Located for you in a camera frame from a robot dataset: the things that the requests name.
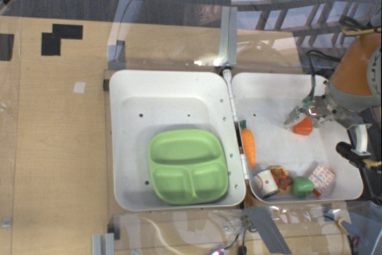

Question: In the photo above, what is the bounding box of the orange toy carrot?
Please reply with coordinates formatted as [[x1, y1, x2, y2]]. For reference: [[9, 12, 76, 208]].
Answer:
[[239, 119, 257, 170]]

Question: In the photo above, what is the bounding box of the green divided plate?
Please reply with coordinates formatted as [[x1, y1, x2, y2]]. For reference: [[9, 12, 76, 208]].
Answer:
[[147, 128, 230, 205]]

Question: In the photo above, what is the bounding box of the toy pizza slice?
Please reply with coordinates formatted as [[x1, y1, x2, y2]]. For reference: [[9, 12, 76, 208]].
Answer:
[[270, 165, 294, 195]]

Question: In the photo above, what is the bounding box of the black cylinder on white bracket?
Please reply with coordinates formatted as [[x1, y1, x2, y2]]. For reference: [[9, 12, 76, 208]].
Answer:
[[335, 124, 372, 171]]

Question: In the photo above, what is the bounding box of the white and orange can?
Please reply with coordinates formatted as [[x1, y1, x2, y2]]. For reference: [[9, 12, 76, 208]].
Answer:
[[253, 169, 280, 199]]

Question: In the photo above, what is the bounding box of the thin black and white rod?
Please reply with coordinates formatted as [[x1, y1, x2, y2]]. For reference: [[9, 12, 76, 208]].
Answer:
[[222, 69, 250, 182]]

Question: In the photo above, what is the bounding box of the white plastic tray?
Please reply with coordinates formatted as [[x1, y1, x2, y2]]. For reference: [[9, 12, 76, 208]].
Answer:
[[109, 69, 247, 213], [231, 72, 365, 204]]

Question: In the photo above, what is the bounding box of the orange toy bell pepper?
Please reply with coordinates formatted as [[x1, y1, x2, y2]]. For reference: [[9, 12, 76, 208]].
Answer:
[[292, 116, 314, 136]]

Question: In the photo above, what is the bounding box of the orange and white carton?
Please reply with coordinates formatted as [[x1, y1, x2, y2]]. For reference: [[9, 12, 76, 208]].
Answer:
[[308, 162, 336, 193]]

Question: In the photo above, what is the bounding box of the green toy bell pepper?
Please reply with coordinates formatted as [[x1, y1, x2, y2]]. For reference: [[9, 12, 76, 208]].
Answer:
[[291, 176, 315, 198]]

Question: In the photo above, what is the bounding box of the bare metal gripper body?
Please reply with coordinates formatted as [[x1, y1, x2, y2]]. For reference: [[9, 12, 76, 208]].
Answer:
[[304, 95, 340, 123]]

